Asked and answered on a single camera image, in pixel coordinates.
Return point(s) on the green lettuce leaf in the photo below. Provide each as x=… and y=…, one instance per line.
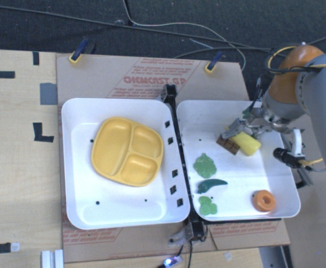
x=205, y=166

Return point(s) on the orange doughnut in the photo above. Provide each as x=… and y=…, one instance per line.
x=259, y=204

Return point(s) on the white plastic tray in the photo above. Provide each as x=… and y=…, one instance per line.
x=241, y=183
x=118, y=205

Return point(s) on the yellow butter block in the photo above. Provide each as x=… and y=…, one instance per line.
x=248, y=144

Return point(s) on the black cylinder on white bracket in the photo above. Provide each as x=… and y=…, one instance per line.
x=285, y=155

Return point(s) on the brown cardboard board red print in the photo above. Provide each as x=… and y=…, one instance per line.
x=96, y=74

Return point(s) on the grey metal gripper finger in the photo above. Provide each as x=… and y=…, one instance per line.
x=237, y=124
x=232, y=133

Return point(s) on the thin black rod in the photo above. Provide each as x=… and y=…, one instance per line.
x=181, y=149

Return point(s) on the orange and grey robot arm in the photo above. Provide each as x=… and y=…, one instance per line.
x=309, y=91

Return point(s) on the brown chocolate bar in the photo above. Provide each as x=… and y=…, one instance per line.
x=228, y=146

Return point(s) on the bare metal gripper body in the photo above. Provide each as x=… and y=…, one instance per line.
x=259, y=121

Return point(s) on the dark green pepper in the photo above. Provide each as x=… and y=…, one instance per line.
x=210, y=184

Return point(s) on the green broccoli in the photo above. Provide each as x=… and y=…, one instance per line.
x=207, y=206

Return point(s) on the yellow divided plate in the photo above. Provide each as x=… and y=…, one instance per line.
x=115, y=147

